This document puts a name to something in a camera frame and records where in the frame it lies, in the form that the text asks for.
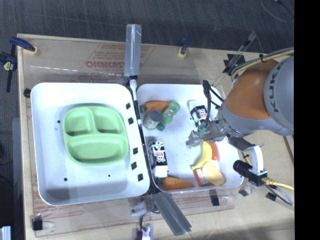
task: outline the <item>green bottle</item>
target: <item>green bottle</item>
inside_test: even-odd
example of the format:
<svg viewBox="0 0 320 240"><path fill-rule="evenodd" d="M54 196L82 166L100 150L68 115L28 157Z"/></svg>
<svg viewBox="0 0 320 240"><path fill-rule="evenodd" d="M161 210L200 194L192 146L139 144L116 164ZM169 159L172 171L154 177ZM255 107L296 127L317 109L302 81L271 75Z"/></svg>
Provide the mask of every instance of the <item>green bottle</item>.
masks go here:
<svg viewBox="0 0 320 240"><path fill-rule="evenodd" d="M165 109L162 114L162 121L157 125L157 129L159 131L163 131L167 124L170 124L174 119L175 114L180 110L180 105L175 102L171 101L169 106Z"/></svg>

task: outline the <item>green divided plate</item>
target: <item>green divided plate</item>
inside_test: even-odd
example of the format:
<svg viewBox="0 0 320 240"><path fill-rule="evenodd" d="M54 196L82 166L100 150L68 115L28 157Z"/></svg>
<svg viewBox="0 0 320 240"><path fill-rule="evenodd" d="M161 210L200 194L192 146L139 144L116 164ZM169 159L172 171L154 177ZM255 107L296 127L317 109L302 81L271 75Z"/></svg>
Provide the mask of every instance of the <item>green divided plate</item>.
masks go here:
<svg viewBox="0 0 320 240"><path fill-rule="evenodd" d="M104 106L70 109L63 119L67 153L81 165L102 165L124 159L129 139L121 115Z"/></svg>

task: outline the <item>white tray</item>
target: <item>white tray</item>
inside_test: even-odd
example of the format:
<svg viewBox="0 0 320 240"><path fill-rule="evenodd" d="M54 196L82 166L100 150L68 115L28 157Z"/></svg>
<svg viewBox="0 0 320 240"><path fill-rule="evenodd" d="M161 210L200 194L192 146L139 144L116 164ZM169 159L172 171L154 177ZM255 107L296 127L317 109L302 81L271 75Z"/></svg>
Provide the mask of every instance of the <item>white tray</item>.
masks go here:
<svg viewBox="0 0 320 240"><path fill-rule="evenodd" d="M220 104L214 95L213 101ZM164 131L157 129L147 130L142 127L146 145L152 141L162 141L168 163L168 176L176 177L182 180L190 181L194 187L170 190L168 192L193 192L212 189L226 189L238 187L243 178L234 171L233 164L239 159L236 148L231 146L225 139L216 142L219 152L217 161L220 172L225 177L225 183L220 186L198 186L191 165L201 157L201 146L187 148L185 141L196 126L189 112L189 101L198 100L207 107L207 98L204 95L204 89L199 84L143 84L137 90L137 100L139 106L148 101L175 101L180 104L180 111L176 114L173 121L168 124ZM211 106L210 118L214 119L217 110L214 105ZM147 113L141 114L141 121Z"/></svg>
<svg viewBox="0 0 320 240"><path fill-rule="evenodd" d="M69 157L63 118L72 108L90 105L112 108L122 116L129 139L129 154L123 160L80 165ZM31 91L31 109L38 190L46 203L89 203L137 197L148 191L150 178L127 88L112 83L40 83Z"/></svg>

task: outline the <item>small can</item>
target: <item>small can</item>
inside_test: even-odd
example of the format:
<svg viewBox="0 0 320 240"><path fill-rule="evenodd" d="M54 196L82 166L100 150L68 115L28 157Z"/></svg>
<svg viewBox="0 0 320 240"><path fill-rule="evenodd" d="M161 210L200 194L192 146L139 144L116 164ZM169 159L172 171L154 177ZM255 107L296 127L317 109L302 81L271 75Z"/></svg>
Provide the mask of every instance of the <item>small can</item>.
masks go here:
<svg viewBox="0 0 320 240"><path fill-rule="evenodd" d="M148 130L154 130L162 121L162 113L159 110L151 110L143 120L143 126Z"/></svg>

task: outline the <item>banana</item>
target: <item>banana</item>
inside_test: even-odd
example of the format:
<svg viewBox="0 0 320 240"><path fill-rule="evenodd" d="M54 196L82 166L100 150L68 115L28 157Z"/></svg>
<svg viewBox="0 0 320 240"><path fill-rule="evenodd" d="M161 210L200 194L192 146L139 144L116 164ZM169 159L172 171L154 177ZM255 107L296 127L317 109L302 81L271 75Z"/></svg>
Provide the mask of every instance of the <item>banana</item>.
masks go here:
<svg viewBox="0 0 320 240"><path fill-rule="evenodd" d="M206 141L202 142L202 156L200 160L193 166L191 166L192 170L202 168L204 164L212 159L212 148L210 144Z"/></svg>
<svg viewBox="0 0 320 240"><path fill-rule="evenodd" d="M220 186L226 182L225 177L222 173L214 166L213 163L206 162L202 167L202 173L208 181L216 186Z"/></svg>

